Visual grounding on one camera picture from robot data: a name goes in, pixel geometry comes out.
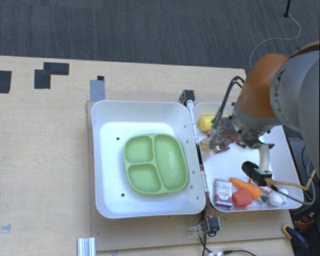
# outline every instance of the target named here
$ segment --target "metal bracket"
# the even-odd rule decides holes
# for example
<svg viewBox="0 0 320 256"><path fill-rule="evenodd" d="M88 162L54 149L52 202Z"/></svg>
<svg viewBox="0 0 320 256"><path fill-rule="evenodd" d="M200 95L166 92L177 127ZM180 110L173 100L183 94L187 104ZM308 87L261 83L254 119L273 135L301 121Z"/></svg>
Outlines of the metal bracket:
<svg viewBox="0 0 320 256"><path fill-rule="evenodd" d="M96 238L89 237L78 238L77 240L77 256L96 256Z"/></svg>

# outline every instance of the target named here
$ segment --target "white plastic tray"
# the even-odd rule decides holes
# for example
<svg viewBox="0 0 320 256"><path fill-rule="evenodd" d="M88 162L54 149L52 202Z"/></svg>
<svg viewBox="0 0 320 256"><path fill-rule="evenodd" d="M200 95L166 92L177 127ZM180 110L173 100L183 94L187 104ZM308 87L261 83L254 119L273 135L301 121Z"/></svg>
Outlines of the white plastic tray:
<svg viewBox="0 0 320 256"><path fill-rule="evenodd" d="M217 103L199 103L194 108L196 121L204 115L215 115L220 104ZM232 106L225 106L224 114L229 116L232 114ZM199 139L206 138L206 134L198 127ZM269 134L263 135L262 139L265 143L275 144L270 150L270 170L273 172L273 178L277 181L286 181L300 183L297 172L293 163L293 159L288 148L287 140L282 126L272 128ZM241 166L245 161L251 161L259 165L259 151L257 149L242 148L236 144L231 144L230 149L218 154L213 153L210 149L201 150L203 167L206 174L206 181L210 193L210 200L214 205L214 181L229 181L230 177L248 181L249 177L242 171ZM292 186L278 186L286 188L289 195L303 201L304 196L301 189ZM238 190L232 185L232 192ZM296 209L301 204L288 199L287 203L280 207L272 206L269 202L262 202L260 199L254 199L252 204L246 207L231 208L215 205L217 209L223 212L240 212L240 211L260 211L260 210L276 210L276 209Z"/></svg>
<svg viewBox="0 0 320 256"><path fill-rule="evenodd" d="M199 168L190 114L176 102L97 102L92 108L95 167L95 203L110 219L197 214L206 199ZM183 148L187 185L168 194L142 194L129 184L123 160L123 146L132 136L166 133L175 136Z"/></svg>

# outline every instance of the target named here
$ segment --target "wooden board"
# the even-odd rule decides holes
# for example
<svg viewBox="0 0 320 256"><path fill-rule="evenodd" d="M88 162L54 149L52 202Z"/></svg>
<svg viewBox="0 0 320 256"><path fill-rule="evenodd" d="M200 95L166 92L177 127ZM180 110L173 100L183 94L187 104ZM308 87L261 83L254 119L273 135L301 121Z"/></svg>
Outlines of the wooden board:
<svg viewBox="0 0 320 256"><path fill-rule="evenodd" d="M43 69L44 62L69 63L69 75L52 75L51 89L34 89L35 69ZM9 94L0 93L0 224L11 224L9 233L0 233L1 254L76 255L77 238L94 235L97 227L106 231L105 237L97 235L99 250L198 243L185 236L186 227L193 226L197 216L115 221L97 217L91 232L89 82L104 76L109 100L176 101L189 89L195 90L196 102L221 102L230 79L245 76L242 69L0 56L0 70L12 71ZM235 87L229 101L239 91ZM214 242L256 240L266 233L268 238L281 238L275 252L287 248L288 254L282 255L292 253L280 231L283 224L291 223L287 210L263 216L218 215L222 230ZM157 222L165 225L155 229ZM273 246L274 240L263 244ZM188 246L198 250L198 245ZM177 250L183 255L189 247L167 248L165 255Z"/></svg>

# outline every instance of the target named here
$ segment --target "blue clamp handle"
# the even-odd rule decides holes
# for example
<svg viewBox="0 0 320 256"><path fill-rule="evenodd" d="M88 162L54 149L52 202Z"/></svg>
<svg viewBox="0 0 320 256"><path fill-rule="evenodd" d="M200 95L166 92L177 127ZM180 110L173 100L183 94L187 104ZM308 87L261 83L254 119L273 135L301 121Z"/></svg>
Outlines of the blue clamp handle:
<svg viewBox="0 0 320 256"><path fill-rule="evenodd" d="M309 247L309 243L302 235L299 234L299 232L289 226L286 226L284 229L301 248L306 249Z"/></svg>

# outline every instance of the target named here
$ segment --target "small gray square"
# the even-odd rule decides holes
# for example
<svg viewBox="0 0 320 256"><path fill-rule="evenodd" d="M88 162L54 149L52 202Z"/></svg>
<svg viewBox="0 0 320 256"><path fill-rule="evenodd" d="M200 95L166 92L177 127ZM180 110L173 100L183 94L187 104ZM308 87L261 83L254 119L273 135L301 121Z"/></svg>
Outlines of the small gray square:
<svg viewBox="0 0 320 256"><path fill-rule="evenodd" d="M10 224L3 224L1 225L1 233L9 233L11 225Z"/></svg>

